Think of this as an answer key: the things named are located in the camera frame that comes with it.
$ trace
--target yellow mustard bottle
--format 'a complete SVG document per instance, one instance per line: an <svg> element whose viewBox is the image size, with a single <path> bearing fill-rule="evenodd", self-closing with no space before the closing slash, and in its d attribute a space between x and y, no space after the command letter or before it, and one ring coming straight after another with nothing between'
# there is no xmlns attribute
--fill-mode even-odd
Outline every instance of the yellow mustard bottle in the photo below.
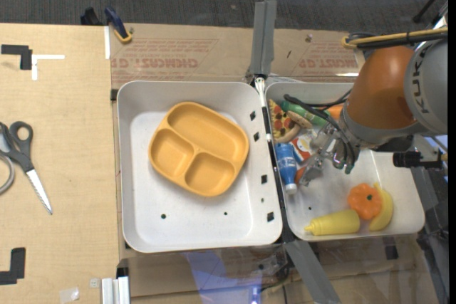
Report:
<svg viewBox="0 0 456 304"><path fill-rule="evenodd" d="M310 231L314 236L350 234L356 233L360 224L358 213L353 209L345 209L311 219L304 230Z"/></svg>

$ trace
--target pizza slice toy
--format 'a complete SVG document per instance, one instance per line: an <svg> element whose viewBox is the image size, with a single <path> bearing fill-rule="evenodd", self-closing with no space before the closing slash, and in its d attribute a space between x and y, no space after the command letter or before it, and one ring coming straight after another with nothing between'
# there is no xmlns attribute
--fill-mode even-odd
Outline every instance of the pizza slice toy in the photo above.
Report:
<svg viewBox="0 0 456 304"><path fill-rule="evenodd" d="M275 143L288 143L298 135L301 127L282 110L280 105L269 99L269 117Z"/></svg>

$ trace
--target clamp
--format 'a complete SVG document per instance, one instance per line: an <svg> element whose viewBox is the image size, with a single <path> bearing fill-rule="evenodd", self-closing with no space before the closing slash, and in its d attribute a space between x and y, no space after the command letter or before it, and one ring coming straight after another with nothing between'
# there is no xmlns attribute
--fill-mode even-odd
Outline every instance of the clamp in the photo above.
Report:
<svg viewBox="0 0 456 304"><path fill-rule="evenodd" d="M105 15L108 24L111 22L114 25L114 34L119 38L120 42L128 43L131 41L131 33L125 29L122 19L117 15L115 10L110 6L105 8Z"/></svg>
<svg viewBox="0 0 456 304"><path fill-rule="evenodd" d="M115 10L107 6L105 8L105 15L107 23L112 23L114 26L114 34L119 41L122 43L128 43L131 41L131 32L127 31L123 25L122 19L117 15ZM85 13L81 15L81 24L83 26L102 26L103 23L98 19L95 11L92 7L89 7L85 10Z"/></svg>

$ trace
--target blue bottle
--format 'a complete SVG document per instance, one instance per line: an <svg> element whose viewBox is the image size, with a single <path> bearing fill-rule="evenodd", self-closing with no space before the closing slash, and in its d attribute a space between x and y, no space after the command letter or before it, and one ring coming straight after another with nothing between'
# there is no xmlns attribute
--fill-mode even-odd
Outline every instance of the blue bottle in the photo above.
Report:
<svg viewBox="0 0 456 304"><path fill-rule="evenodd" d="M280 177L285 183L285 192L295 194L298 187L294 182L297 171L296 160L293 155L294 148L289 143L276 143L275 150Z"/></svg>

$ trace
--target toy food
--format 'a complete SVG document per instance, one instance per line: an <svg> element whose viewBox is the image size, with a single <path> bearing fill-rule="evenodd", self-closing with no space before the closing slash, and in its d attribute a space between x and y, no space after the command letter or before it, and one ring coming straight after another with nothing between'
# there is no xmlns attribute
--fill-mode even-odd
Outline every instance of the toy food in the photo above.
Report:
<svg viewBox="0 0 456 304"><path fill-rule="evenodd" d="M311 156L310 151L310 143L312 141L313 134L305 133L294 138L290 143L293 145L294 148L294 157L296 161L301 164L306 159Z"/></svg>
<svg viewBox="0 0 456 304"><path fill-rule="evenodd" d="M301 127L293 122L272 99L269 99L269 117L271 118L272 137L275 143L290 142L301 130Z"/></svg>
<svg viewBox="0 0 456 304"><path fill-rule="evenodd" d="M320 118L319 116L308 112L303 107L301 107L297 104L290 103L287 100L284 100L282 103L280 103L280 107L285 112L292 111L292 112L295 112L296 114L306 118L308 121L310 121L310 123L312 123L312 125L318 125L321 127L326 124L326 121L323 118Z"/></svg>
<svg viewBox="0 0 456 304"><path fill-rule="evenodd" d="M365 182L351 188L347 202L360 218L366 220L372 219L382 209L380 192Z"/></svg>
<svg viewBox="0 0 456 304"><path fill-rule="evenodd" d="M374 216L370 222L369 230L381 231L390 223L391 218L393 217L393 198L391 197L390 193L380 187L379 183L376 182L373 186L380 194L380 197L382 199L382 208L380 210L380 213Z"/></svg>
<svg viewBox="0 0 456 304"><path fill-rule="evenodd" d="M312 123L310 123L306 118L304 118L302 115L299 115L298 113L289 110L286 112L286 114L295 122L297 125L300 125L303 128L309 129L312 128Z"/></svg>
<svg viewBox="0 0 456 304"><path fill-rule="evenodd" d="M274 149L280 177L285 184L285 191L287 194L295 194L298 191L298 187L294 182L297 167L296 160L293 157L293 146L289 143L277 143Z"/></svg>
<svg viewBox="0 0 456 304"><path fill-rule="evenodd" d="M345 209L311 219L304 230L310 231L314 236L350 234L356 233L360 225L358 213L353 209Z"/></svg>
<svg viewBox="0 0 456 304"><path fill-rule="evenodd" d="M306 171L306 166L301 167L300 169L298 169L298 171L296 171L296 175L294 175L294 183L296 185L299 184L299 180L301 179L302 175L304 174L304 171Z"/></svg>
<svg viewBox="0 0 456 304"><path fill-rule="evenodd" d="M329 114L331 114L331 117L333 119L339 120L342 109L343 109L343 104L337 104L337 105L333 105L332 107L329 107L326 110L329 111Z"/></svg>

